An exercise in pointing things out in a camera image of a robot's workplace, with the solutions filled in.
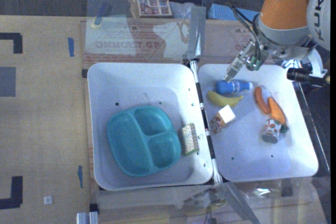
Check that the teal divided plate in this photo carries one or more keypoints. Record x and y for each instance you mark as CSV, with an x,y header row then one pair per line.
x,y
141,139

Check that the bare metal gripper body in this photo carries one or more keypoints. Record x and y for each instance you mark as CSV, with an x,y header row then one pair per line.
x,y
275,52

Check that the white plastic tray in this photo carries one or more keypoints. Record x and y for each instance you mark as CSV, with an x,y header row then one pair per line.
x,y
249,160
136,81

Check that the white and orange carton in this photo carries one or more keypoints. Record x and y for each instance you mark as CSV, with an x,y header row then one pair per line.
x,y
223,119

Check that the blue bottle white cap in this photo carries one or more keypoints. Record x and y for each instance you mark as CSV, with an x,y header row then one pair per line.
x,y
228,87

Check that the orange carrot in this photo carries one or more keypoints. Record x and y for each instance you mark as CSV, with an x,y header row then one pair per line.
x,y
277,111

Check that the box with picture grid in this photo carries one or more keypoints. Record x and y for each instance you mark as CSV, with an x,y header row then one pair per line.
x,y
153,4

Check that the yellow banana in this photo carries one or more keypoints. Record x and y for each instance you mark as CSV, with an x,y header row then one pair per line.
x,y
223,100

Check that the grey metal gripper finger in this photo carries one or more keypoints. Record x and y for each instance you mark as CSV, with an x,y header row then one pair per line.
x,y
231,72

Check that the small printed can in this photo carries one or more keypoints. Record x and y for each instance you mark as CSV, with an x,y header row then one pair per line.
x,y
271,131

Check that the brown cardboard board red print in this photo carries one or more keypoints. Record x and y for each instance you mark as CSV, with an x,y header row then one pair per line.
x,y
223,34

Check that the black cylinder on white bracket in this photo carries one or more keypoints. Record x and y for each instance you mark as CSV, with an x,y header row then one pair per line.
x,y
302,75

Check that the orange sausage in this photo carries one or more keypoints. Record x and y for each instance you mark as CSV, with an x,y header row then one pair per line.
x,y
261,102

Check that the green patterned carton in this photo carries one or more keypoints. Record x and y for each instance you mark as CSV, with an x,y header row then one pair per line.
x,y
189,139

